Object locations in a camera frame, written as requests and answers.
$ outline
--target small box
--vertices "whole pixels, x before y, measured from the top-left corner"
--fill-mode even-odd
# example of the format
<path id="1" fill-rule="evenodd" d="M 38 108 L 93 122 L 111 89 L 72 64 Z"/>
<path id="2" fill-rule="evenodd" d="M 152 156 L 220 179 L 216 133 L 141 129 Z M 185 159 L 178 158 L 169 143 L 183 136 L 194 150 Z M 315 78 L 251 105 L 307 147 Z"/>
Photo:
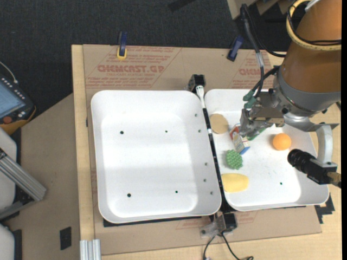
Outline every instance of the small box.
<path id="1" fill-rule="evenodd" d="M 236 124 L 229 132 L 231 139 L 235 145 L 236 152 L 241 155 L 244 154 L 247 150 L 249 150 L 250 146 L 246 137 L 242 137 L 239 134 L 240 124 Z"/>

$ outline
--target yellow clip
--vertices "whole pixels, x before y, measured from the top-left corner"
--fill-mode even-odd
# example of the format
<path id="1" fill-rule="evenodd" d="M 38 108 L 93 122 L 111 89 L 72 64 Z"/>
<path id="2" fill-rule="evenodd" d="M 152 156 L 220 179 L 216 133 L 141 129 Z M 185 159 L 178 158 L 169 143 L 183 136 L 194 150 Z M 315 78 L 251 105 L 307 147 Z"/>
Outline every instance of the yellow clip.
<path id="1" fill-rule="evenodd" d="M 125 50 L 124 50 L 124 56 L 120 56 L 119 55 L 119 47 L 117 48 L 117 58 L 119 59 L 119 60 L 124 60 L 125 58 L 126 58 L 126 51 L 127 51 L 127 49 L 125 48 Z"/>

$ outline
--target yellow cable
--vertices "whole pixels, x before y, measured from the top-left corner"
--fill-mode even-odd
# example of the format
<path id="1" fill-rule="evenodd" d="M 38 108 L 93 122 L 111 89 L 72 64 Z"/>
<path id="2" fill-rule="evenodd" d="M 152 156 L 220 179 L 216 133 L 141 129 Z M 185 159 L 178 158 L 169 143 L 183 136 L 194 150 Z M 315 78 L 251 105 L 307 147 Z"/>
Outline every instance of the yellow cable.
<path id="1" fill-rule="evenodd" d="M 289 14 L 290 14 L 290 17 L 293 16 L 293 13 L 295 11 L 295 9 L 297 8 L 298 5 L 304 3 L 304 2 L 308 2 L 308 1 L 311 1 L 311 0 L 296 0 L 293 5 L 290 6 L 289 8 Z M 293 42 L 295 42 L 297 45 L 301 46 L 301 47 L 304 47 L 306 49 L 309 49 L 309 50 L 321 50 L 321 51 L 335 51 L 335 50 L 341 50 L 341 44 L 339 45 L 325 45 L 325 46 L 322 46 L 322 45 L 314 45 L 314 44 L 309 44 L 309 43 L 306 43 L 302 40 L 300 40 L 293 32 L 293 29 L 289 23 L 289 19 L 287 17 L 287 21 L 286 21 L 286 26 L 287 26 L 287 32 L 289 34 L 289 37 L 292 39 Z"/>

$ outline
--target wooden table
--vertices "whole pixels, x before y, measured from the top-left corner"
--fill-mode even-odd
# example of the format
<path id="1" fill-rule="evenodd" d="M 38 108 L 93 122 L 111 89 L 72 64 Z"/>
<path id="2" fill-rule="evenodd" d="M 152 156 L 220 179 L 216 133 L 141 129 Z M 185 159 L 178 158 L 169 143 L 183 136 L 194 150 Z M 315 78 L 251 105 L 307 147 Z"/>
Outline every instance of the wooden table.
<path id="1" fill-rule="evenodd" d="M 93 223 L 93 204 L 91 189 L 91 173 L 89 165 L 88 131 L 86 127 L 86 94 L 85 76 L 83 68 L 82 45 L 72 46 L 73 86 L 75 106 L 75 129 L 76 129 L 76 153 L 78 168 L 78 191 L 79 191 L 79 215 L 80 215 L 80 238 L 81 240 L 93 240 L 95 238 Z M 313 122 L 339 122 L 341 121 L 340 110 L 336 105 L 329 108 L 324 115 L 316 115 Z M 312 139 L 318 149 L 317 138 Z M 341 166 L 340 125 L 333 130 L 334 152 L 332 161 Z M 330 186 L 332 201 L 335 211 L 332 215 L 323 217 L 322 233 L 315 235 L 294 236 L 285 238 L 273 238 L 253 240 L 247 242 L 231 243 L 236 255 L 250 256 L 255 259 L 342 259 L 342 221 L 341 221 L 341 190 Z M 103 256 L 103 260 L 112 259 L 202 259 L 203 246 L 188 248 L 176 248 L 136 253 L 125 253 Z M 225 244 L 211 245 L 207 253 L 212 259 L 233 259 Z"/>

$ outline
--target blue clamp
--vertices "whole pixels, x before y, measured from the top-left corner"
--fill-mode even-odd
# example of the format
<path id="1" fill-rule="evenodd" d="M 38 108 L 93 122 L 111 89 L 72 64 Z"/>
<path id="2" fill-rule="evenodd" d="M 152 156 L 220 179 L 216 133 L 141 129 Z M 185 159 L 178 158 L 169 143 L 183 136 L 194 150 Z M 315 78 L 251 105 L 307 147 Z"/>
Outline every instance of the blue clamp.
<path id="1" fill-rule="evenodd" d="M 233 47 L 231 48 L 231 50 L 228 53 L 227 59 L 229 59 L 233 62 L 235 61 L 236 56 L 237 56 L 237 51 L 242 46 L 243 41 L 244 41 L 244 39 L 242 36 L 237 36 L 237 38 L 233 42 Z"/>
<path id="2" fill-rule="evenodd" d="M 120 32 L 118 37 L 119 47 L 117 49 L 117 58 L 124 60 L 126 58 L 126 36 L 127 32 Z"/>

